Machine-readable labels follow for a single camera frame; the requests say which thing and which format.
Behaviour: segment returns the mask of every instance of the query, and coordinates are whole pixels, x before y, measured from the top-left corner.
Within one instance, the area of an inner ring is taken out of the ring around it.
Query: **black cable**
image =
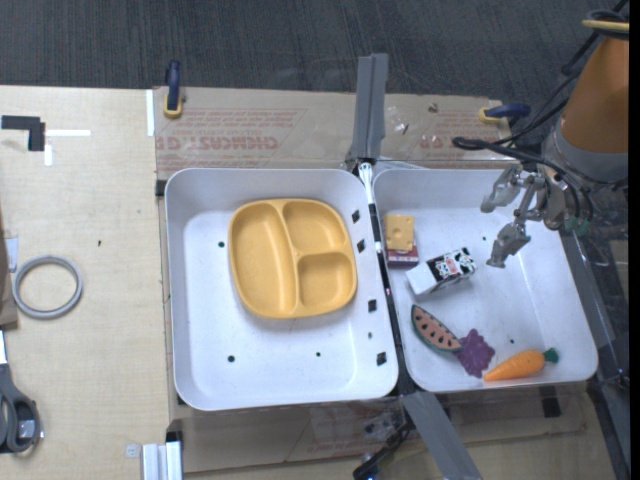
[[[560,94],[562,90],[576,78],[578,78],[578,73],[572,73],[567,78],[565,78],[562,82],[560,82],[558,86],[553,91],[551,91],[551,94],[547,98],[547,101],[545,101],[542,104],[542,106],[538,109],[538,111],[533,115],[533,117],[531,118],[531,121],[533,122],[536,119],[538,119],[538,116],[542,113],[542,111],[545,108],[547,108],[547,106],[554,100],[554,98],[558,96],[558,94]]]
[[[627,2],[629,0],[620,0],[616,6],[612,9],[613,12],[620,12],[623,7],[625,5],[627,5]],[[587,40],[584,42],[584,44],[578,49],[578,51],[573,55],[573,57],[571,58],[571,60],[569,62],[567,62],[564,66],[562,66],[562,69],[560,71],[562,71],[563,75],[567,75],[569,76],[572,72],[573,72],[573,68],[576,65],[576,63],[580,60],[580,58],[582,58],[582,56],[587,52],[587,50],[589,48],[591,48],[591,46],[593,45],[593,43],[595,43],[596,39],[598,39],[598,37],[600,37],[600,34],[598,34],[597,32],[593,32],[588,38]]]
[[[584,200],[587,202],[587,220],[591,221],[593,219],[593,214],[595,212],[593,199],[591,199],[591,196],[589,195],[589,191],[587,189],[583,188],[580,190],[580,192],[582,193]]]
[[[584,25],[591,27],[593,31],[601,36],[629,40],[628,27],[615,27],[611,24],[628,25],[629,20],[619,12],[613,12],[608,9],[595,9],[587,13],[587,20]]]
[[[564,169],[557,166],[553,162],[545,160],[544,158],[538,155],[532,155],[525,151],[514,150],[511,148],[507,148],[505,146],[500,146],[498,144],[495,144],[493,142],[488,142],[486,140],[454,137],[451,142],[453,143],[454,146],[460,149],[468,150],[469,147],[475,146],[475,147],[479,147],[480,149],[488,149],[489,151],[493,151],[494,153],[498,153],[500,155],[510,156],[511,158],[520,160],[521,162],[533,162],[536,164],[542,164],[542,165],[546,165],[547,167],[550,167],[551,169],[556,171],[560,179],[567,184],[567,187],[569,188],[569,192],[571,192],[573,204],[575,206],[575,215],[576,217],[580,217],[580,198],[578,197],[578,192],[573,186],[573,184],[571,183],[571,181],[569,180],[567,173],[564,171]]]
[[[365,480],[373,478],[378,473],[378,465],[389,454],[393,453],[416,427],[411,420],[407,421],[397,432],[386,441],[386,446],[372,455],[365,463],[358,466],[353,471],[354,480]]]
[[[494,144],[505,144],[507,142],[509,142],[510,146],[515,144],[515,141],[519,140],[520,138],[522,138],[524,135],[526,135],[527,133],[535,130],[536,128],[538,128],[539,126],[541,126],[542,124],[544,124],[546,121],[548,121],[551,117],[553,117],[558,111],[562,110],[564,108],[564,106],[567,104],[567,101],[569,101],[568,98],[565,98],[564,100],[562,100],[560,103],[558,103],[555,107],[553,107],[549,112],[547,112],[543,117],[541,117],[538,122],[532,122],[530,125],[525,126],[524,129],[522,129],[521,131],[514,133],[513,135],[510,135],[509,137],[505,137],[504,139],[500,139],[494,142]]]

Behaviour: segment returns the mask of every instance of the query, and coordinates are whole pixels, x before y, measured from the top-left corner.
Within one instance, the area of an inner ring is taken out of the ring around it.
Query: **toy carrot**
[[[484,375],[484,380],[509,380],[527,377],[544,368],[545,361],[558,362],[558,354],[550,348],[546,352],[534,349],[523,350],[497,365]]]

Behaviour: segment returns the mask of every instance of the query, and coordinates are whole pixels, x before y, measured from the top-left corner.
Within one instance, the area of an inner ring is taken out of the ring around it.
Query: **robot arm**
[[[488,213],[507,206],[525,189],[514,221],[498,233],[488,265],[504,268],[506,258],[529,243],[527,220],[541,220],[552,230],[564,227],[586,232],[593,216],[589,194],[626,184],[629,41],[628,23],[626,36],[620,25],[624,24],[616,23],[616,33],[605,37],[589,57],[560,117],[542,142],[540,157],[499,145],[510,139],[494,144],[454,139],[458,147],[487,148],[522,161],[500,175],[480,207]],[[531,208],[534,196],[537,202]]]

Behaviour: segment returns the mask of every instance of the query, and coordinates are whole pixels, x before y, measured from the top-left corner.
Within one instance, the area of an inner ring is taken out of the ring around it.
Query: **blue clamp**
[[[482,107],[478,112],[478,117],[483,123],[495,123],[503,117],[520,119],[527,117],[531,113],[531,107],[522,103],[507,103],[497,107]]]
[[[176,118],[182,114],[180,98],[180,61],[172,60],[164,74],[164,83],[169,86],[169,93],[164,97],[163,113],[166,117]]]

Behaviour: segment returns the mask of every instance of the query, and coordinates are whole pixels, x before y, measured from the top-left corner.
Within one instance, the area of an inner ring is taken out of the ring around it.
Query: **wooden table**
[[[0,478],[138,479],[136,445],[163,443],[169,423],[146,91],[0,87],[0,102],[0,114],[39,116],[49,131],[90,131],[49,137],[53,165],[46,166],[42,152],[27,151],[26,132],[0,130],[0,204],[7,236],[19,238],[19,262],[62,255],[84,280],[82,299],[69,314],[49,321],[20,315],[17,326],[6,328],[14,381],[37,401],[45,439],[27,456],[1,454]],[[66,272],[43,267],[27,276],[22,293],[36,307],[53,307],[72,291]],[[482,428],[466,427],[463,440],[486,478],[613,478],[593,406],[586,393],[575,399],[585,423],[574,435],[482,442],[472,435]],[[428,453],[419,451],[405,452],[413,457],[405,466],[438,478]],[[351,478],[359,462],[190,477]]]

